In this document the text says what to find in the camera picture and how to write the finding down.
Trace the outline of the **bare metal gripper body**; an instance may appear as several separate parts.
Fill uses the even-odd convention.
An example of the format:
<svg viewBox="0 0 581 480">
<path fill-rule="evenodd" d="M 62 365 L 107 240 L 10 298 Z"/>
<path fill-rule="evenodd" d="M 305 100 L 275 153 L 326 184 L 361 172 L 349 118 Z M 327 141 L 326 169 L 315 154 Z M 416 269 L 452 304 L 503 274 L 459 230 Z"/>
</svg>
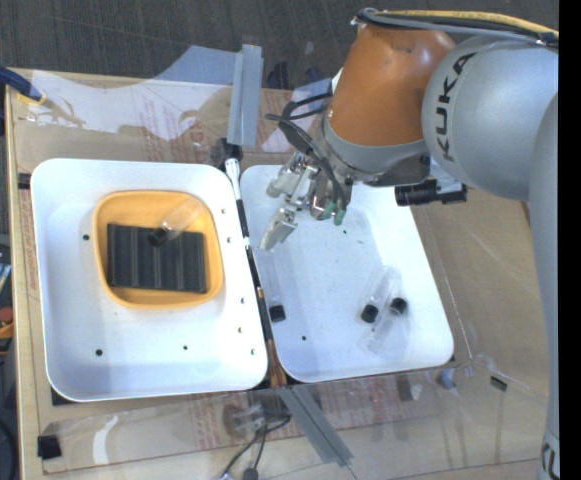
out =
<svg viewBox="0 0 581 480">
<path fill-rule="evenodd" d="M 354 178 L 338 173 L 326 158 L 316 153 L 295 153 L 284 165 L 307 164 L 318 173 L 314 177 L 311 193 L 305 199 L 287 199 L 283 195 L 283 208 L 307 211 L 315 220 L 342 220 L 351 201 Z"/>
</svg>

